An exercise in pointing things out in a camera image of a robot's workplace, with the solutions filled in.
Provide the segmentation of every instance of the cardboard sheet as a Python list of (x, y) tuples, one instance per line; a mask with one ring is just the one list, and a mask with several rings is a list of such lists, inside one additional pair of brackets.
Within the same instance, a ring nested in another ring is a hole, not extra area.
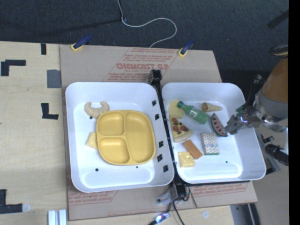
[[(163, 212), (156, 197), (168, 186), (82, 193), (70, 179), (65, 90), (74, 82), (144, 82), (152, 69), (162, 71), (161, 85), (170, 82), (221, 82), (213, 51), (190, 50), (184, 58), (176, 49), (84, 46), (73, 52), (60, 46), (61, 87), (67, 161), (69, 220)], [(192, 209), (257, 201), (252, 182), (191, 187), (192, 199), (178, 209)]]

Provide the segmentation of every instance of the divided yellow plate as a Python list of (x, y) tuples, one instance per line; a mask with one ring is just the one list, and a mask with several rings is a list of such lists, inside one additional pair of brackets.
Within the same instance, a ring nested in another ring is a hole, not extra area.
[(97, 119), (96, 133), (100, 155), (110, 164), (138, 165), (147, 163), (155, 155), (152, 124), (142, 112), (105, 112)]

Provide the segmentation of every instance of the checkered block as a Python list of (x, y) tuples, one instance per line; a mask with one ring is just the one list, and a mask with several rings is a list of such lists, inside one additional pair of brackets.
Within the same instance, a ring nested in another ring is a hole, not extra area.
[(205, 155), (220, 154), (219, 146), (217, 143), (217, 136), (215, 133), (201, 133), (200, 137)]

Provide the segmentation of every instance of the toy watermelon slice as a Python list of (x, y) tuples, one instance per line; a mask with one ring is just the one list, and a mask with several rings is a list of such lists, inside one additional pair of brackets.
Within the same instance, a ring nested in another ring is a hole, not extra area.
[(216, 134), (222, 137), (228, 136), (228, 134), (224, 132), (224, 127), (215, 113), (211, 117), (211, 124)]

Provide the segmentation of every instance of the brown block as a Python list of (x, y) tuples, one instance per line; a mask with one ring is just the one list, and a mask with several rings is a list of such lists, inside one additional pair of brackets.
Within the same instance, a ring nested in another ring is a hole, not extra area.
[(190, 139), (187, 140), (186, 142), (184, 142), (183, 144), (187, 148), (187, 150), (190, 152), (190, 154), (192, 154), (194, 159), (198, 159), (199, 157), (201, 157), (203, 155)]

